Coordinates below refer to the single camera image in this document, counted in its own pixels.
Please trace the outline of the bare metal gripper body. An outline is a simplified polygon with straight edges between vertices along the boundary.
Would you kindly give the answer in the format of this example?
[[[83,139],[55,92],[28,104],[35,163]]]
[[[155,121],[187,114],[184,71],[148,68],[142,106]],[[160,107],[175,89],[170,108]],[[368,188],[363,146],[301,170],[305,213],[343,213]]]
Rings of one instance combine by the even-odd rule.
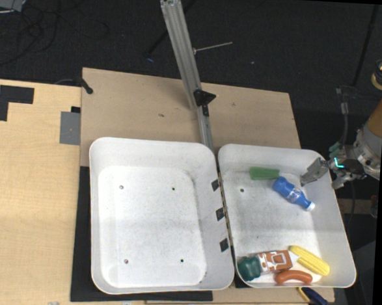
[[[329,148],[329,168],[343,179],[372,177],[379,181],[380,159],[367,146],[335,144]]]

